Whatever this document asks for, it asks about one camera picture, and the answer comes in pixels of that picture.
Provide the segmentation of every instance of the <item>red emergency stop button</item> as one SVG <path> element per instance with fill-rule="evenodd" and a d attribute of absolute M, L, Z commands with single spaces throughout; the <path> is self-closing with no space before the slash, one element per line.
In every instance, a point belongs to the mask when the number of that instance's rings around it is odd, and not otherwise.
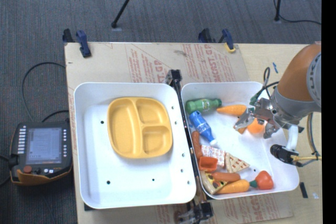
<path fill-rule="evenodd" d="M 33 170 L 33 169 L 32 169 L 32 167 L 31 167 L 30 165 L 26 165 L 26 166 L 23 168 L 23 172 L 24 172 L 25 174 L 30 174 L 32 170 Z"/>

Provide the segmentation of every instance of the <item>red pepper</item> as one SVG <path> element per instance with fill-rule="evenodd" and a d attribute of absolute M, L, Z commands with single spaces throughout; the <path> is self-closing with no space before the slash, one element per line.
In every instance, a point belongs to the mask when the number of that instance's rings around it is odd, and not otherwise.
<path fill-rule="evenodd" d="M 274 182 L 270 174 L 266 171 L 261 171 L 255 180 L 250 182 L 251 187 L 258 187 L 259 189 L 273 189 Z"/>

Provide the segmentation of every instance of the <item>table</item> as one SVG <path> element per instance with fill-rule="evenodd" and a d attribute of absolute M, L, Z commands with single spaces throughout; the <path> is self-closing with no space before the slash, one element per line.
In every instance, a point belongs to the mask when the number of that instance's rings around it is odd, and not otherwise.
<path fill-rule="evenodd" d="M 262 82 L 266 67 L 271 67 L 269 82 L 273 82 L 281 78 L 290 60 L 304 46 L 306 45 L 235 44 L 236 52 L 229 54 L 221 44 L 89 42 L 92 56 L 83 58 L 79 51 L 79 43 L 65 44 L 78 222 L 80 224 L 133 223 L 134 221 L 174 223 L 171 213 L 181 206 L 85 211 L 79 190 L 78 156 L 74 135 L 76 127 L 73 92 L 77 85 L 87 81 L 161 82 L 169 69 L 180 69 L 183 83 L 205 80 L 209 80 L 205 82 L 248 80 Z M 187 58 L 189 54 L 194 55 L 194 59 Z M 204 57 L 207 59 L 206 63 L 201 60 Z M 274 72 L 273 63 L 276 64 L 278 73 Z M 306 121 L 307 119 L 301 121 L 301 125 L 305 128 Z M 313 134 L 315 145 L 322 154 L 321 113 L 314 114 Z M 309 156 L 311 153 L 305 130 L 299 135 L 297 151 L 300 156 Z M 215 201 L 212 202 L 215 216 L 205 223 L 214 223 L 214 218 L 218 224 L 264 222 L 265 220 L 270 220 L 270 223 L 322 223 L 322 162 L 313 162 L 298 168 L 298 172 L 300 182 L 303 182 L 306 187 L 308 198 L 303 198 L 300 187 L 287 193 L 274 194 L 271 201 L 275 206 L 270 212 L 267 212 L 268 207 L 257 204 L 258 201 L 253 199 L 249 201 L 249 209 L 253 211 L 242 208 L 240 198 L 227 199 L 225 202 Z"/>

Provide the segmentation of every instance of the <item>bottle cap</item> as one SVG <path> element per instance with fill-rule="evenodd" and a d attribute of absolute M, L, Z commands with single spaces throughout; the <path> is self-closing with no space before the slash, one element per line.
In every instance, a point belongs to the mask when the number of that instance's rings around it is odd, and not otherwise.
<path fill-rule="evenodd" d="M 222 106 L 222 101 L 221 101 L 221 99 L 217 98 L 217 101 L 218 101 L 218 106 Z"/>
<path fill-rule="evenodd" d="M 214 146 L 217 144 L 217 140 L 216 139 L 213 139 L 210 141 L 210 146 Z"/>

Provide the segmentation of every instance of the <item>cardboard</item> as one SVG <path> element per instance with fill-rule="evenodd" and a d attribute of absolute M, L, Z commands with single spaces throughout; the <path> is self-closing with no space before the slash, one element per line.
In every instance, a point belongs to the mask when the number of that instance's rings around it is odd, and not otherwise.
<path fill-rule="evenodd" d="M 238 45 L 230 54 L 223 44 L 89 42 L 92 56 L 87 58 L 79 48 L 79 43 L 65 44 L 78 222 L 175 223 L 174 218 L 186 210 L 186 205 L 84 210 L 79 193 L 73 92 L 83 82 L 161 83 L 170 69 L 181 70 L 182 86 L 191 82 L 250 81 Z M 286 194 L 226 199 L 212 205 L 214 216 L 203 223 L 251 223 L 293 215 Z"/>

